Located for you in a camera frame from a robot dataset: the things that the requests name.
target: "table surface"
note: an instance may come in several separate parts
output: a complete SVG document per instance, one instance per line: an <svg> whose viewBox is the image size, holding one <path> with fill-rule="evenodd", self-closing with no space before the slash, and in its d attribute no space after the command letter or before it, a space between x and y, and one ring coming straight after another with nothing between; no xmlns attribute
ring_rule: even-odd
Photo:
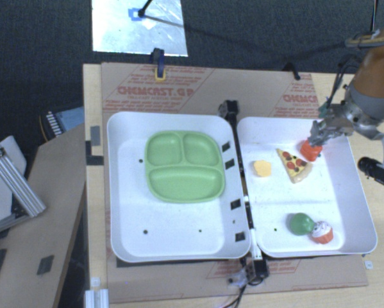
<svg viewBox="0 0 384 308"><path fill-rule="evenodd" d="M39 147L28 183L47 209L0 239L0 308L58 307L83 210L83 125ZM41 259L48 272L37 274Z"/></svg>
<svg viewBox="0 0 384 308"><path fill-rule="evenodd" d="M90 127L102 125L101 66L84 65L84 102L85 102L85 140L90 140ZM334 74L312 73L313 84L319 103L330 94ZM344 82L351 81L346 75ZM379 127L384 132L384 124ZM359 134L349 138L356 161L363 156L377 160L383 158L381 142L371 142ZM103 145L92 147L93 155L103 155ZM104 231L104 187L103 166L87 166L87 206L88 206L88 243L89 273L100 278L98 290L107 288L106 238ZM241 308L259 307L384 307L384 186L373 179L367 179L360 173L363 189L374 220L378 235L377 248L364 260L371 261L373 269L367 270L368 286L347 287L341 289L323 289L313 291L294 291L285 293L263 293L244 295L239 305ZM134 302L111 304L111 308L163 308L163 307L222 307L234 297L216 296L180 300L161 300L155 302Z"/></svg>

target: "pizza slice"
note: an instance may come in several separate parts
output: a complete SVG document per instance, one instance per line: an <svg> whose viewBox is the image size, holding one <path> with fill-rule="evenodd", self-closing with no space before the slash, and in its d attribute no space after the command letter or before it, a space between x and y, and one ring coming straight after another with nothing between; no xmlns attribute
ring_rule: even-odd
<svg viewBox="0 0 384 308"><path fill-rule="evenodd" d="M313 166L311 163L298 158L287 151L277 149L281 161L290 177L293 184L302 181L311 172Z"/></svg>

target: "green plate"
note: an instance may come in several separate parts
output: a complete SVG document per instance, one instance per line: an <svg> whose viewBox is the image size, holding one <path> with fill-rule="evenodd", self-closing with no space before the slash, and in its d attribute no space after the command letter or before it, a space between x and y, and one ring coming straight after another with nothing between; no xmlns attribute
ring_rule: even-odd
<svg viewBox="0 0 384 308"><path fill-rule="evenodd" d="M224 170L217 143L200 132L165 131L146 143L149 190L174 203L209 201L224 190Z"/></svg>

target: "blue tape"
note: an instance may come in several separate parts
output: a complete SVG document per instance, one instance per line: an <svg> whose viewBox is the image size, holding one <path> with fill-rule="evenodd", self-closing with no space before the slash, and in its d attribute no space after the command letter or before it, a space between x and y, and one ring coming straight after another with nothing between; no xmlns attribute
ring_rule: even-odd
<svg viewBox="0 0 384 308"><path fill-rule="evenodd" d="M130 8L128 9L128 15L130 19L134 22L143 21L143 17L138 16L139 8Z"/></svg>

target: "metal frame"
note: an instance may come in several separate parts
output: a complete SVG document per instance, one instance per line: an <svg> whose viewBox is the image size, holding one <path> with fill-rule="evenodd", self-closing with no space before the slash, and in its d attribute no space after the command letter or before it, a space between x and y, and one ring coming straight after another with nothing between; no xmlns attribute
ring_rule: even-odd
<svg viewBox="0 0 384 308"><path fill-rule="evenodd" d="M34 218L46 209L45 204L33 192L29 184L0 146L0 177L10 188L27 215L16 218L15 213L0 221L0 231L12 227L25 219Z"/></svg>

